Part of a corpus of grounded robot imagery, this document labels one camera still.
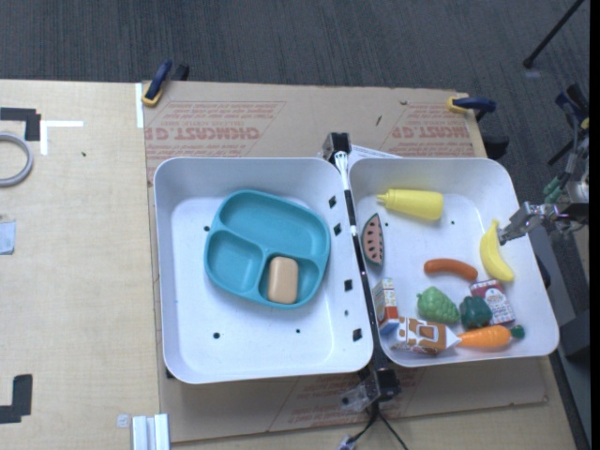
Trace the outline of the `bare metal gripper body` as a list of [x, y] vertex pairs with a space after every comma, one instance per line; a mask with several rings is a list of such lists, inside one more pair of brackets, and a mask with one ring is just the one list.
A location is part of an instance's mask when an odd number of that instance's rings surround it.
[[543, 190], [545, 203], [555, 210], [557, 219], [589, 222], [589, 185], [586, 178], [567, 180], [554, 177]]

